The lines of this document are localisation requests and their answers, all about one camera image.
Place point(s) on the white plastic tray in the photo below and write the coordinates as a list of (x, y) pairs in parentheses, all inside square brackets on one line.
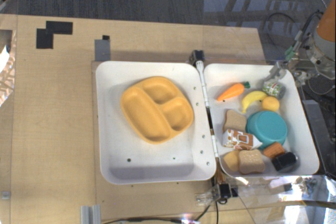
[(296, 123), (157, 162)]

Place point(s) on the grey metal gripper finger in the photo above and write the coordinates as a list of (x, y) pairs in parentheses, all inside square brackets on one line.
[(299, 78), (277, 70)]

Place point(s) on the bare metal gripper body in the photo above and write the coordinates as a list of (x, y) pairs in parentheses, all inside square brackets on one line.
[(324, 61)]

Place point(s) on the brown bread slice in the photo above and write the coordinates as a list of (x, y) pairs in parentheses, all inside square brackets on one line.
[(234, 120), (251, 162)]

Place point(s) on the orange divided plate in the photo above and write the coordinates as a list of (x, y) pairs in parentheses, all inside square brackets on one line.
[(147, 112)]

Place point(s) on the black cylinder on white bracket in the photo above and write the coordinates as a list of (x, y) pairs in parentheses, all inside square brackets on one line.
[(319, 85)]

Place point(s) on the orange carrot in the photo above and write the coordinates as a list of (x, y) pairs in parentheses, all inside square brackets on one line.
[(232, 92)]

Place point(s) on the black can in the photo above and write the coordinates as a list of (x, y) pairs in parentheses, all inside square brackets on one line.
[(284, 161)]

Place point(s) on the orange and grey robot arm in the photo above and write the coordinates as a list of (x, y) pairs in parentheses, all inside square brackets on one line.
[(328, 23)]

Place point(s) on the yellow banana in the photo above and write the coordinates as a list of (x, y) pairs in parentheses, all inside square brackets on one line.
[(252, 98)]

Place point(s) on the thin black and white rod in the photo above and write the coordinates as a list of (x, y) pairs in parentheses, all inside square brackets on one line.
[(204, 86)]

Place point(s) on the green can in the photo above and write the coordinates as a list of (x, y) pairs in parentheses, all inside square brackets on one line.
[(274, 89)]

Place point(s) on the teal bowl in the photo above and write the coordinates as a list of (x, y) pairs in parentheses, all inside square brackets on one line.
[(266, 127)]

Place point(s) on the orange ridged biscuit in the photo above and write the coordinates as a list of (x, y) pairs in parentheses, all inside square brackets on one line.
[(273, 150)]

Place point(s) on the orange round fruit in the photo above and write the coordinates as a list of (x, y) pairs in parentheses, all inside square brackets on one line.
[(271, 104)]

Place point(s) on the white and orange carton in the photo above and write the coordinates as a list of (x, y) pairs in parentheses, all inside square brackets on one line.
[(240, 139)]

